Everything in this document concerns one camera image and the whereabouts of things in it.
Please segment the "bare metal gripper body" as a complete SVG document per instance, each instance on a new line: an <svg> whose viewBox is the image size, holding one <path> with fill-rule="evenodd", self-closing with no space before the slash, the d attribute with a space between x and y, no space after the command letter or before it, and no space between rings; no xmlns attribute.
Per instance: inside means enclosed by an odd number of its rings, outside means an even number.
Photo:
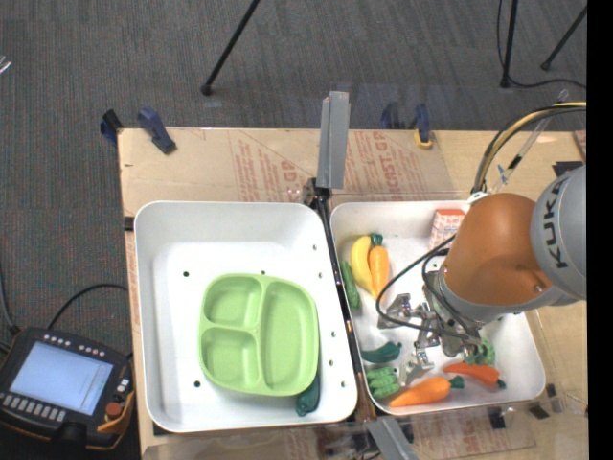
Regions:
<svg viewBox="0 0 613 460"><path fill-rule="evenodd" d="M425 350L441 346L448 357L478 354L482 350L479 332L443 298L439 277L426 275L422 290L424 301L411 310L411 320L418 320L414 347Z"/></svg>

